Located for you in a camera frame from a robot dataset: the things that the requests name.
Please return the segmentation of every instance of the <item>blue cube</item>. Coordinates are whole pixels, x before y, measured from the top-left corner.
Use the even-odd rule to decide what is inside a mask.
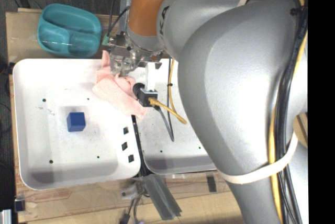
[[[69,132],[83,131],[86,126],[84,113],[70,113],[66,120]]]

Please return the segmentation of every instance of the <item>teal divided plate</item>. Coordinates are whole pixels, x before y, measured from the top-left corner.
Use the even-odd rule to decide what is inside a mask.
[[[68,58],[89,58],[98,51],[101,23],[77,7],[50,4],[41,13],[37,40],[49,53]]]

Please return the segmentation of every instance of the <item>pink towel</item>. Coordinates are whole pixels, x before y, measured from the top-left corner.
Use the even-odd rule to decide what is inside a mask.
[[[137,101],[132,87],[135,84],[132,77],[120,77],[120,74],[113,76],[110,73],[110,59],[107,51],[103,51],[100,70],[97,71],[97,83],[93,92],[100,98],[110,102],[115,109],[124,113],[136,115],[143,118],[146,108]]]

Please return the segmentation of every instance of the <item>hole in tray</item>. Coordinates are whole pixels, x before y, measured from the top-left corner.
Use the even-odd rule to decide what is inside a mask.
[[[128,156],[128,161],[129,161],[129,163],[131,163],[132,161],[134,161],[134,155]]]
[[[122,150],[124,151],[126,148],[128,148],[128,145],[127,145],[127,143],[125,142],[125,143],[123,143],[122,145]]]

